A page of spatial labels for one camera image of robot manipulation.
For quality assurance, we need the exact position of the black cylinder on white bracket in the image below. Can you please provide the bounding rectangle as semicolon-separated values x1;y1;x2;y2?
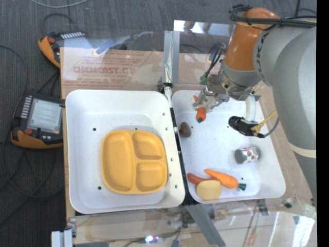
228;94;260;137

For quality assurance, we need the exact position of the white plastic tray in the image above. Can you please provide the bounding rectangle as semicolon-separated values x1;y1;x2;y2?
171;89;287;205
65;89;186;215

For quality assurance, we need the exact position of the brown toy mushroom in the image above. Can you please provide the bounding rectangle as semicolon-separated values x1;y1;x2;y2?
179;121;192;138

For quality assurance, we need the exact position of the large orange carrot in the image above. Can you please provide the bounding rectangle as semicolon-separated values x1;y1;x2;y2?
204;168;247;192

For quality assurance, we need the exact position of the pale yellow toy bread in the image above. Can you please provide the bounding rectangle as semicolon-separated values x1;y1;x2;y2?
195;180;223;201

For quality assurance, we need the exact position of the red-orange toy sausage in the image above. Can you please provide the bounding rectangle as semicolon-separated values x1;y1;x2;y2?
186;172;219;186

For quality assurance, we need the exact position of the small orange carrot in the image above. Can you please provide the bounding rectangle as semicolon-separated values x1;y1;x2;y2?
193;95;207;124

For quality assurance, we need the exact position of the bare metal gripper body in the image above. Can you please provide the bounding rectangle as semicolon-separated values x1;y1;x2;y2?
204;73;261;102

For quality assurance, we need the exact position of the white can with red print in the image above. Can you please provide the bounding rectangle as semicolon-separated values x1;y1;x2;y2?
233;146;261;165

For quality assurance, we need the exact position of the yellow divided plate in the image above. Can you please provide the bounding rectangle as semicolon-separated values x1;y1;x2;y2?
100;129;169;196

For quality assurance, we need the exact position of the brown cardboard board red print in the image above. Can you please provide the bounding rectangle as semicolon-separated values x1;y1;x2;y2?
59;46;314;245

